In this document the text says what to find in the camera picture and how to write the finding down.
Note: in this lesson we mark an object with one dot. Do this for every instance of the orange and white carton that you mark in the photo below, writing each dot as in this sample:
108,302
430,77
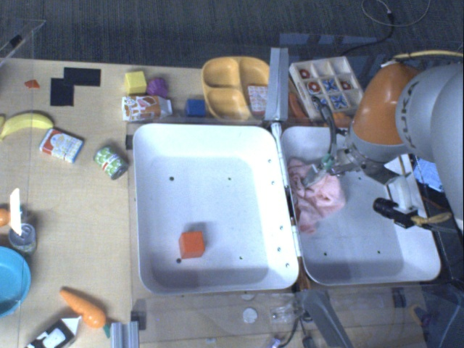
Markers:
145,108

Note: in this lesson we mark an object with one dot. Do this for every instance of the small red wedge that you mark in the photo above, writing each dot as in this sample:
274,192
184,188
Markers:
32,84

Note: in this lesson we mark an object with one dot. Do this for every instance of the blue cube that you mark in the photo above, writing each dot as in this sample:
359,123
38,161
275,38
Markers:
195,108

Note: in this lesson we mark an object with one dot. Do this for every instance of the black cylinder on white bracket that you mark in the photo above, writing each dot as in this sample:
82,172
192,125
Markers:
393,209

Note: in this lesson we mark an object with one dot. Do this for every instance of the blue bowl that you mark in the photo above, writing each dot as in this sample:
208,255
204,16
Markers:
12,281

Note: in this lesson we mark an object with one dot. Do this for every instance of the purple grapes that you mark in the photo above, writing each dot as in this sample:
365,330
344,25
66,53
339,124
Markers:
158,88

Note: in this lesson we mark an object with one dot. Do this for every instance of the orange carrot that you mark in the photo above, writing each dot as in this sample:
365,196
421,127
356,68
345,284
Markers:
83,308

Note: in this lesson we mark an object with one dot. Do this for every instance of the red white blue carton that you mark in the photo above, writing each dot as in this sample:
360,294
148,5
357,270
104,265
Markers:
61,145

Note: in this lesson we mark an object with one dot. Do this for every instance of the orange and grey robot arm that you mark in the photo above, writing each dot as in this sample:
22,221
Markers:
417,107

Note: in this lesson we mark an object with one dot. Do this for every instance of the wooden noughts and crosses box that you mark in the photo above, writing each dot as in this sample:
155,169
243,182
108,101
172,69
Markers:
326,85

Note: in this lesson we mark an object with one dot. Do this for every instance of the white patterned packet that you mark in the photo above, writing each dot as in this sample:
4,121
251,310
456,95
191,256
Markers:
258,100

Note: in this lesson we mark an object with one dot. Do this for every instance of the yellow cube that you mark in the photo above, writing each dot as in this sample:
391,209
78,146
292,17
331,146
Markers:
135,83

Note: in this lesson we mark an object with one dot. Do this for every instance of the yellow banana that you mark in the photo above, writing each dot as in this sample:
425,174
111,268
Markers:
25,123

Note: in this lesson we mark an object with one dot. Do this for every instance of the pink cloth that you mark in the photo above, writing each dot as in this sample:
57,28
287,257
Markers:
322,205

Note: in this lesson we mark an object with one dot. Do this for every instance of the white plastic tray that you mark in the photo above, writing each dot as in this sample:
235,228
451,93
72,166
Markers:
362,238
217,201

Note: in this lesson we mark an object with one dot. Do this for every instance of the orange divided plate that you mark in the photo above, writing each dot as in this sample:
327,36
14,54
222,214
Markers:
224,85

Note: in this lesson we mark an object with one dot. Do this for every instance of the green can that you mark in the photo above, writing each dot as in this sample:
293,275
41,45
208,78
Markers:
110,162

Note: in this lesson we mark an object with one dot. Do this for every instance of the orange cube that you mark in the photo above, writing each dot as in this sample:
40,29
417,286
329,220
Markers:
192,245

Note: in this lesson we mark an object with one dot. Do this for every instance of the black and white carton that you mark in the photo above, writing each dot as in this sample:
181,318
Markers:
54,335

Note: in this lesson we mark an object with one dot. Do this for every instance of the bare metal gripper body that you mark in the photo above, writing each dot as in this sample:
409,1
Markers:
342,160

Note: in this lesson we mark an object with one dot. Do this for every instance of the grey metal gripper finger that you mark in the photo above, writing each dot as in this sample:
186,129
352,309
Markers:
311,176

